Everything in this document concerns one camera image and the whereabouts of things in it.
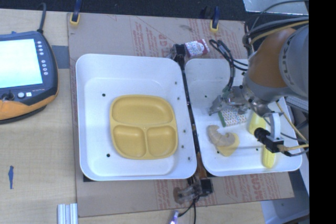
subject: cardboard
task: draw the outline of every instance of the cardboard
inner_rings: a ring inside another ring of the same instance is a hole
[[[76,190],[79,217],[185,208],[176,203],[175,188],[184,189],[187,180],[135,180],[92,182],[79,165],[77,94],[75,64],[88,53],[166,57],[174,44],[204,39],[222,40],[236,59],[247,58],[242,45],[244,24],[219,21],[217,33],[210,31],[208,19],[81,14],[77,26],[69,23],[70,80],[75,147]],[[221,58],[211,46],[202,58]],[[287,172],[211,177],[214,192],[201,198],[197,206],[235,204],[293,197]]]

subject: robotic hand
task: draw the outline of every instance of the robotic hand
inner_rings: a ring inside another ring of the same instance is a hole
[[[308,46],[308,25],[298,30],[285,28],[268,35],[250,55],[242,85],[233,86],[229,91],[224,88],[223,94],[214,100],[209,114],[225,106],[238,107],[240,114],[252,109],[270,122],[270,132],[257,128],[255,137],[269,151],[281,151],[279,145],[283,145],[283,139],[279,117],[283,113],[272,111],[268,104],[287,96],[308,100]]]

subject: blue clamp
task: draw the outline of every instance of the blue clamp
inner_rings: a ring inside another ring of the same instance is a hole
[[[79,19],[80,19],[80,9],[82,8],[82,0],[76,0],[76,3],[75,3],[75,10],[74,12],[71,14],[71,17],[70,17],[70,23],[72,25],[78,25],[79,23]]]
[[[215,7],[214,15],[212,17],[212,20],[210,22],[210,31],[211,32],[217,32],[219,28],[219,7]]]

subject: wooden table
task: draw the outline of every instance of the wooden table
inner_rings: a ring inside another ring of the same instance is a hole
[[[44,34],[68,46],[66,12],[47,12]],[[38,29],[39,10],[0,9],[0,34]],[[57,99],[27,119],[0,125],[0,223],[57,223],[57,205],[76,203],[70,72],[59,69]],[[8,172],[13,166],[13,188]],[[78,223],[166,224],[171,210],[79,218]],[[265,223],[260,202],[198,207],[196,223]],[[193,210],[178,224],[193,223]]]

